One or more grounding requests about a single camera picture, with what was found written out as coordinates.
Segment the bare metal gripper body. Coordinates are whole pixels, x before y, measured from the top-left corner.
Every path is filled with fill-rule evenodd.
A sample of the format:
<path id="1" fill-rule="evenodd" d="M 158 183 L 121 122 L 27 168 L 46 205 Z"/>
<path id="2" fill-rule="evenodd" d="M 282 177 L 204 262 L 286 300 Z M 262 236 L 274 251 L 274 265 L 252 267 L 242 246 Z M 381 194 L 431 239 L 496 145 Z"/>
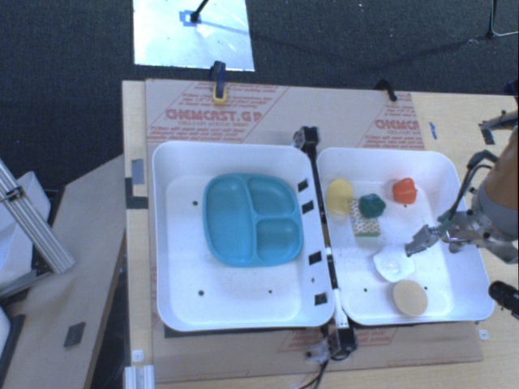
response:
<path id="1" fill-rule="evenodd" d="M 488 250 L 504 263 L 518 263 L 518 212 L 506 211 L 491 219 L 480 211 L 445 212 L 438 218 L 441 241 L 451 253 L 469 246 Z"/>

